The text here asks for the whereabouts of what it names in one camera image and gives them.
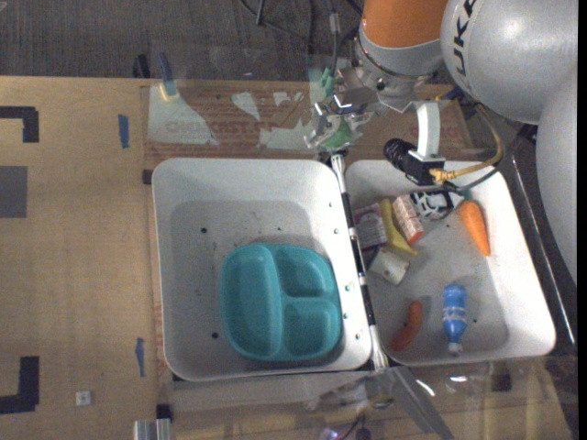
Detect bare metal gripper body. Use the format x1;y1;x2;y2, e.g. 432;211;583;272
331;60;431;115

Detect thin black and white rod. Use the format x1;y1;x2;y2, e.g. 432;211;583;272
329;153;390;370

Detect pink packet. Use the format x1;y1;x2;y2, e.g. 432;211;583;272
352;203;389;250

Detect black and white patterned ball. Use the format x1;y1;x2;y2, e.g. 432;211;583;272
409;189;453;222

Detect orange and white carton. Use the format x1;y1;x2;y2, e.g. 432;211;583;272
392;193;426;247

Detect yellow banana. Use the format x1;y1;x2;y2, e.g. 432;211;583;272
378;198;418;259

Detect orange carrot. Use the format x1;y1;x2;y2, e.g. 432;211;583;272
456;191;492;257

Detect teal divided plate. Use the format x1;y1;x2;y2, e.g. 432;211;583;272
218;241;344;363

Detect white plastic tray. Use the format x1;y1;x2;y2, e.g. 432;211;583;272
150;157;373;382
343;159;558;367

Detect orange sausage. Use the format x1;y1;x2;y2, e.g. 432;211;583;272
389;300;424;352

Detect blue bottle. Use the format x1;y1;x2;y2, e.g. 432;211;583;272
441;283;469;356

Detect black cylinder on white bracket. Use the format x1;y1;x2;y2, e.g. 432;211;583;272
382;101;447;187

